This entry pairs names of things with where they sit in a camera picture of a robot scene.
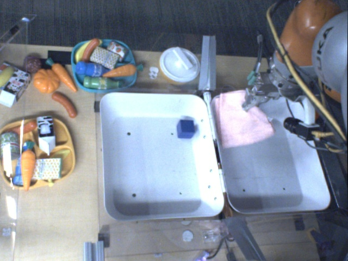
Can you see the patterned carton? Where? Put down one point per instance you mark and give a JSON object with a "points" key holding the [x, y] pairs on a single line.
{"points": [[48, 168], [104, 57]]}

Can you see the orange pumpkin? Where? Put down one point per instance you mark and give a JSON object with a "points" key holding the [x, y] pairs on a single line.
{"points": [[46, 81]]}

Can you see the black cylinder on white bracket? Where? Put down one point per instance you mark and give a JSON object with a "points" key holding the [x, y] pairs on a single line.
{"points": [[297, 126]]}

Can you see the orange carrot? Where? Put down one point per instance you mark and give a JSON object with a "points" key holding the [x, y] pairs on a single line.
{"points": [[121, 71], [28, 167], [65, 77]]}

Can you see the green patterned can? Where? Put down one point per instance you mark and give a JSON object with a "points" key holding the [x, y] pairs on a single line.
{"points": [[9, 144]]}

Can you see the small white object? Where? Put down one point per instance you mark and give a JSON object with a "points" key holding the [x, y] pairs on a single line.
{"points": [[154, 72]]}

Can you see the blue cube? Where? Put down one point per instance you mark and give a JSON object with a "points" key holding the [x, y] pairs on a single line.
{"points": [[186, 129]]}

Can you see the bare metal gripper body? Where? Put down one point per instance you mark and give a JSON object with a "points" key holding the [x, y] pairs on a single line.
{"points": [[267, 87]]}

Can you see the white plastic tray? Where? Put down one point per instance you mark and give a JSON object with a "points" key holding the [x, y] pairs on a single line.
{"points": [[152, 167], [272, 173]]}

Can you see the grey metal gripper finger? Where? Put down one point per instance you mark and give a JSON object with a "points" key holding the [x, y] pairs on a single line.
{"points": [[247, 100], [260, 101]]}

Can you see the white can with orange print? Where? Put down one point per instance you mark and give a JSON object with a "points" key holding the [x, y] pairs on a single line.
{"points": [[118, 49]]}

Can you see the yellow-green toy fruit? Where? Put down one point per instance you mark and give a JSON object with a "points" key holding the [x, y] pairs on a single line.
{"points": [[5, 76]]}

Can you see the clear plastic bottle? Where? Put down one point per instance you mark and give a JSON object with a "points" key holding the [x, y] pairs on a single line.
{"points": [[216, 234]]}

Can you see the dark purple grapes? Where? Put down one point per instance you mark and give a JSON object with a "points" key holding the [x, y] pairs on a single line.
{"points": [[31, 63]]}

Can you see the green bottle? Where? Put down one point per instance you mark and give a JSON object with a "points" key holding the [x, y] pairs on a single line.
{"points": [[100, 83]]}

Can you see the yellow banana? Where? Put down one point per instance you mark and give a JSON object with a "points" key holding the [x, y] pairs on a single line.
{"points": [[63, 154], [79, 52]]}

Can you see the yellow divided plate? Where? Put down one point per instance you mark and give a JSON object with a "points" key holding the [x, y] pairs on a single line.
{"points": [[66, 145]]}

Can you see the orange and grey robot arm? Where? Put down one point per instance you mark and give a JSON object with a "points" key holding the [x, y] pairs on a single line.
{"points": [[307, 28]]}

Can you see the pink cloth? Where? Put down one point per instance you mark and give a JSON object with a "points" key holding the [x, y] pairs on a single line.
{"points": [[242, 126]]}

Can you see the yellow tub with white lid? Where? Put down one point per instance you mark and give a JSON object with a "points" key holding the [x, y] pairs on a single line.
{"points": [[179, 65]]}

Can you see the blue divided plate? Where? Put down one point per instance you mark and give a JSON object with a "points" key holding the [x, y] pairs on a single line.
{"points": [[130, 81]]}

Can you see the white milk carton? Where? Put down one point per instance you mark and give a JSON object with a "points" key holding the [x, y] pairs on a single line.
{"points": [[16, 87], [46, 135]]}

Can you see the orange sausage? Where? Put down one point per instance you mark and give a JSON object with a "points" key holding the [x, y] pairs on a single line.
{"points": [[65, 104], [90, 48], [27, 127]]}

